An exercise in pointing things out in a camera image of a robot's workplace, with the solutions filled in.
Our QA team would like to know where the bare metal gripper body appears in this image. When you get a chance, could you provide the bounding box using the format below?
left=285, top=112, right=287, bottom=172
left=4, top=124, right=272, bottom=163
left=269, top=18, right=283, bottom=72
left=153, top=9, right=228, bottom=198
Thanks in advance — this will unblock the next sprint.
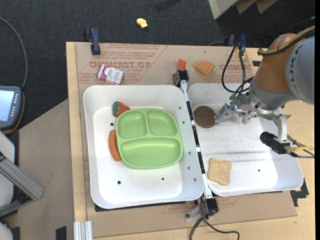
left=233, top=93, right=276, bottom=119

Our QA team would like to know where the brown round biscuit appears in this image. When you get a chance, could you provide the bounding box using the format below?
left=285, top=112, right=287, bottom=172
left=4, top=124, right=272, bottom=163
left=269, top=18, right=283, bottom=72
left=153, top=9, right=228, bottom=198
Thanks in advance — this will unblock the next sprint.
left=193, top=105, right=217, bottom=129

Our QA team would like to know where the white plastic tray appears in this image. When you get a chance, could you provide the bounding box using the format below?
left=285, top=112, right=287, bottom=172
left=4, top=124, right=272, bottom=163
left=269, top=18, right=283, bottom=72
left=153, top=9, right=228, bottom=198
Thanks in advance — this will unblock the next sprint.
left=82, top=84, right=205, bottom=210
left=187, top=83, right=304, bottom=198

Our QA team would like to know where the thin black and white rod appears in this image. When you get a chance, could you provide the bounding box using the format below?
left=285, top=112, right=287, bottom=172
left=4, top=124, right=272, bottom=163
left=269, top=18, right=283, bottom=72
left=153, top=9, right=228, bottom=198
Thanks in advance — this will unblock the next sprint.
left=180, top=79, right=214, bottom=199

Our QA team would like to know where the orange toy waffle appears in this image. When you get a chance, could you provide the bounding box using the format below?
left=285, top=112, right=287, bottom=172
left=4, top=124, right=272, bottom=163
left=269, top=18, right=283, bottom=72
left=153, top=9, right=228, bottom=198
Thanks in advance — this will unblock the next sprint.
left=193, top=60, right=216, bottom=77

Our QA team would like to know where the beige toy bread slice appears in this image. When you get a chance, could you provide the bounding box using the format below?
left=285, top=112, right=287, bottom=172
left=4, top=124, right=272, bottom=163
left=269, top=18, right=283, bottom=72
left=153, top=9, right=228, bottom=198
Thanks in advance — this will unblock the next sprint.
left=207, top=157, right=232, bottom=187

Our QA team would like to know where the green divided plate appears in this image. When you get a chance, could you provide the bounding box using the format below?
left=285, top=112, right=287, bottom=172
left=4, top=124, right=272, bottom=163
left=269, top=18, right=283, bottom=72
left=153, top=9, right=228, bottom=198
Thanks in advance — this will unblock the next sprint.
left=115, top=108, right=184, bottom=170

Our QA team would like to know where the brown cardboard board red print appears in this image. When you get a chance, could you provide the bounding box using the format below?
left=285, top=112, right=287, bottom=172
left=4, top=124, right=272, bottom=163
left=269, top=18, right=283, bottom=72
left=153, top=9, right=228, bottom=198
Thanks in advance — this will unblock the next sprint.
left=74, top=42, right=298, bottom=238

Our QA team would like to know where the red toy strawberry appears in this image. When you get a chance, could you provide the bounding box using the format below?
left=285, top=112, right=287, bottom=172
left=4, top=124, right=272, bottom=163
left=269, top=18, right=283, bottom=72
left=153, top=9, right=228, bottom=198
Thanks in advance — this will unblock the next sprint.
left=111, top=101, right=131, bottom=118

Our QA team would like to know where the orange toy sausage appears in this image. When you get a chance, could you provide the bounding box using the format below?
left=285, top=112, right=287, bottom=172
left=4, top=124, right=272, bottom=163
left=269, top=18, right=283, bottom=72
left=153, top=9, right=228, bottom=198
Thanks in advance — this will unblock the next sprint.
left=108, top=129, right=122, bottom=162

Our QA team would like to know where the pink and white carton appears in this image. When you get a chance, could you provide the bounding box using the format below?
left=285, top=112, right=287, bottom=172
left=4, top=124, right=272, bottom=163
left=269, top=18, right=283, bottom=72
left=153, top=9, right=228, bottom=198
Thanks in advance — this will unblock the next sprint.
left=96, top=63, right=125, bottom=86

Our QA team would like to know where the small yellow toy piece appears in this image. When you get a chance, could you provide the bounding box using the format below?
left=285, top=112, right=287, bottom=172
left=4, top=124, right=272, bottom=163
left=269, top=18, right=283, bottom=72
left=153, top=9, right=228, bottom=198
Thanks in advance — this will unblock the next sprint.
left=136, top=17, right=149, bottom=30

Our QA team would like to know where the black cylinder on white bracket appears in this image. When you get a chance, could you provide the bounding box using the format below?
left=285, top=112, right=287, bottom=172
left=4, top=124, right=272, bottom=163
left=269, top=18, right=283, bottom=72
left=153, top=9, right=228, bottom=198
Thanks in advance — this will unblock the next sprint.
left=259, top=113, right=293, bottom=155

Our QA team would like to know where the black block with thin wires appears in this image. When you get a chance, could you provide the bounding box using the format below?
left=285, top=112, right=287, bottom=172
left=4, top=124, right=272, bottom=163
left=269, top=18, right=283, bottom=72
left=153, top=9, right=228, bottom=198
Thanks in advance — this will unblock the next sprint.
left=171, top=69, right=190, bottom=88
left=184, top=197, right=220, bottom=221

